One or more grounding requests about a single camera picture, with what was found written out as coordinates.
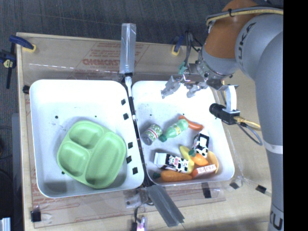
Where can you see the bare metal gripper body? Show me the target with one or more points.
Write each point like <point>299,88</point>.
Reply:
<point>196,76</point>

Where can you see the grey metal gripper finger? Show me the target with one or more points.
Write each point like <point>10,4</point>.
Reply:
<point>195,88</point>
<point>172,86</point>

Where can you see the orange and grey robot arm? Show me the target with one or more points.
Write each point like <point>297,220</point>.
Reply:
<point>264,64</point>

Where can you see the white plastic tray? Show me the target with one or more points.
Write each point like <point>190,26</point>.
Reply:
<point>173,109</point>
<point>72,97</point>

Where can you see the orange sausage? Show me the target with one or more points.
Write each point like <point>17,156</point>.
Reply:
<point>195,125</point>

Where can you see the green plastic bottle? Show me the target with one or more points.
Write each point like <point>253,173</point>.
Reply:
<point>173,130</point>

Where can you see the green can red white label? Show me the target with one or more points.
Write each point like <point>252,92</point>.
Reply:
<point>152,134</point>

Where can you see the cow print milk carton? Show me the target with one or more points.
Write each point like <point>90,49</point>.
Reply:
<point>172,162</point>
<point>201,144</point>

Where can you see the yellow banana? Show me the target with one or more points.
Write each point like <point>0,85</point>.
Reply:
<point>185,153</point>

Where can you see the small orange carrot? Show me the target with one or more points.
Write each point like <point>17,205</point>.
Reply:
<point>200,159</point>

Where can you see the yellow orange curved piece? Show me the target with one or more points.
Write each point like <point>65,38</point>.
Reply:
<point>214,159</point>

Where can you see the red and white packet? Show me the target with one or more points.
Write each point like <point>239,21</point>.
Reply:
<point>205,170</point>

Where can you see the long orange carrot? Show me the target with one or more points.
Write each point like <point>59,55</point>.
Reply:
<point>174,176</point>

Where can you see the green divided plate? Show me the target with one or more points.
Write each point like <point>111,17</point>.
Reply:
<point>96,157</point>

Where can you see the brown cardboard board red print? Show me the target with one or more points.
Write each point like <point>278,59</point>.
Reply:
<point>72,54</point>

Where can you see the black cylinder on white bracket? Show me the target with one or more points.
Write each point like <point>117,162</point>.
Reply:
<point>222,113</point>

